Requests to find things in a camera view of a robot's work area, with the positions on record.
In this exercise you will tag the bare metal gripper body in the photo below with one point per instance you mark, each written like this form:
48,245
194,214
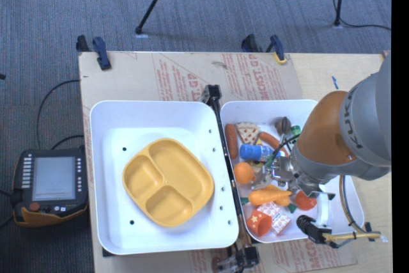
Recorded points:
282,171

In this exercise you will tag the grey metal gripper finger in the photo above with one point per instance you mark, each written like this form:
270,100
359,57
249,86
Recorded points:
262,182
267,170

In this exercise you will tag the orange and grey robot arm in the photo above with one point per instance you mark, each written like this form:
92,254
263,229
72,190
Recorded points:
361,124

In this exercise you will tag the orange carrot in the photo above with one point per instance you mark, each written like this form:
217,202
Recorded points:
265,197
282,201

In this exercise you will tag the orange fruit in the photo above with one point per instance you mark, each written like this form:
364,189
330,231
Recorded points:
243,172

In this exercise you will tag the blue plastic bottle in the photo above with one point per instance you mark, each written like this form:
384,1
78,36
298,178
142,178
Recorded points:
252,151

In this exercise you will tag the orange sausage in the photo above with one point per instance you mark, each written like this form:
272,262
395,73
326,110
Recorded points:
270,140

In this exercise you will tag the red tomato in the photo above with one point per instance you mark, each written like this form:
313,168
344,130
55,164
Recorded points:
305,201

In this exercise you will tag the red cup with yellow star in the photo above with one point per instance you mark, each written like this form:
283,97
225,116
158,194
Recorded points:
257,222

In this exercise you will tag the red and white carton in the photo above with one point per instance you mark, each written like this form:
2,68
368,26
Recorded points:
279,219

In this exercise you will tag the pizza slice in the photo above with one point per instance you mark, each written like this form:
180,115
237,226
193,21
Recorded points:
247,134

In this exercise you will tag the green cylinder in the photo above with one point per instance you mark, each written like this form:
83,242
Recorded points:
295,131

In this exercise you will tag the brown mushroom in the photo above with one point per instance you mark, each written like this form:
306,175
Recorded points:
282,125

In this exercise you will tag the brown sausage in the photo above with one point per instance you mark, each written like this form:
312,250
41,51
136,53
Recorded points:
231,141

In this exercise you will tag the white plastic tray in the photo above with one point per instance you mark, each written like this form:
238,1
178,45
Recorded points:
255,112
108,195

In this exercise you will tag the yellow divided plate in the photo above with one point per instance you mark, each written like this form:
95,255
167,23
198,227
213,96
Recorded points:
167,182

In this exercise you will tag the brown cardboard board red print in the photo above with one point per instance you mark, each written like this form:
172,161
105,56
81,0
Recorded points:
134,80

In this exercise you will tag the black cylinder on white bracket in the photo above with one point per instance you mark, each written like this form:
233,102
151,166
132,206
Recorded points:
314,230

